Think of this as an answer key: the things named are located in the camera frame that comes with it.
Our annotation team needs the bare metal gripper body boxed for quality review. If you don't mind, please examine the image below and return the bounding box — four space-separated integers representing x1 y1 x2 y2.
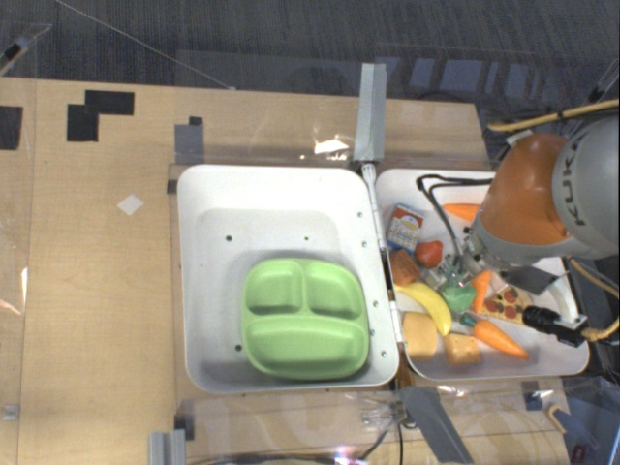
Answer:
449 232 487 274

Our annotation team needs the yellow banana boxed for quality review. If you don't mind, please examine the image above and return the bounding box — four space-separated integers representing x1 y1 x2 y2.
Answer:
393 281 453 337

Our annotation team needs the blue red and white carton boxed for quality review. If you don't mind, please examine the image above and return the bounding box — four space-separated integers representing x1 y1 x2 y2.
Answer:
385 203 425 255

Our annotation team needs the white plastic tray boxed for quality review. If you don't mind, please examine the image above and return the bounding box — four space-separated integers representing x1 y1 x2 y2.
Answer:
175 164 402 396
375 168 593 384

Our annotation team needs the orange carrot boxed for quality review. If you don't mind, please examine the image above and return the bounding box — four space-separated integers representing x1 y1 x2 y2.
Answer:
470 268 494 315
442 202 481 222
459 313 531 360

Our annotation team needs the tan toy bread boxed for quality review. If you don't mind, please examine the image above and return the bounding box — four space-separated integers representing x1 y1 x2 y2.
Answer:
401 311 439 362

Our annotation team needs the slice of pizza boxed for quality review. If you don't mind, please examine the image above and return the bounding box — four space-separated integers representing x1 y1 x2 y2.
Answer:
481 284 534 326

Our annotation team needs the green divided plate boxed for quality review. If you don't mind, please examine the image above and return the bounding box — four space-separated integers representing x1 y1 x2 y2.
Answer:
240 258 373 383

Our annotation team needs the pale wood board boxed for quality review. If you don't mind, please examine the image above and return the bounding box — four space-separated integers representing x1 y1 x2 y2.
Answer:
0 76 574 465

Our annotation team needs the black cylinder on white bracket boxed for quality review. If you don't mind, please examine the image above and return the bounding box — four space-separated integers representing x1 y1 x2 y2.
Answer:
521 271 591 349

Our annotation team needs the yellow toy cheese wedge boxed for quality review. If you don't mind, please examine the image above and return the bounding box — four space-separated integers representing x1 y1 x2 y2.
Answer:
443 332 483 367

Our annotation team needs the red toy strawberry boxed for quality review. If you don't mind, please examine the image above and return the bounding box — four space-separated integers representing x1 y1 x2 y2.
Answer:
414 239 445 268

